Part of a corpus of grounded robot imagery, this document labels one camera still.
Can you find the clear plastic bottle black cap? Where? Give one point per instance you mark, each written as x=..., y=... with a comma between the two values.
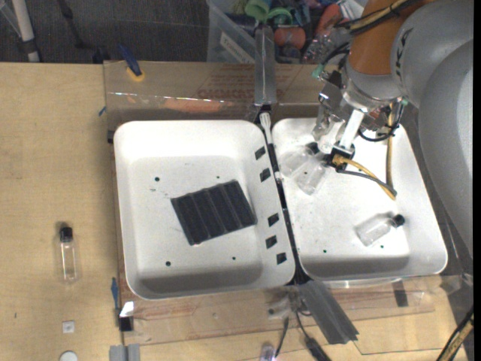
x=372, y=231
x=68, y=256
x=310, y=179
x=295, y=160

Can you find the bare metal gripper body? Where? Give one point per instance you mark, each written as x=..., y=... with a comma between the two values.
x=338, y=102

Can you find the clear plastic storage bin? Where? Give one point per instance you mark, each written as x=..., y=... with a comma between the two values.
x=233, y=25

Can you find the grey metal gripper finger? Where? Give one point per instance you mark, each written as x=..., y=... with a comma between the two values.
x=333, y=135
x=321, y=126

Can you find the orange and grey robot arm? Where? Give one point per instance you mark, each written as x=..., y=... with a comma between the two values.
x=432, y=51

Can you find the small white square piece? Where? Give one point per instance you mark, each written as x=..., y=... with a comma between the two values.
x=68, y=326

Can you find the black cylinder on white bracket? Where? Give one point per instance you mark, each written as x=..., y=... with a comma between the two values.
x=343, y=154

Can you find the white plastic tray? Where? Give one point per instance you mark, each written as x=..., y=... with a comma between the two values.
x=345, y=209
x=188, y=145

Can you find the black ribbed plastic insert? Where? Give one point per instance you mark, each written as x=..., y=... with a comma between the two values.
x=214, y=212

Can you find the white round disc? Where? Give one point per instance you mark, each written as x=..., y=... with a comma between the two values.
x=68, y=356

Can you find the thin black and white rod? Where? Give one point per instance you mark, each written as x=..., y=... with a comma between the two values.
x=279, y=179

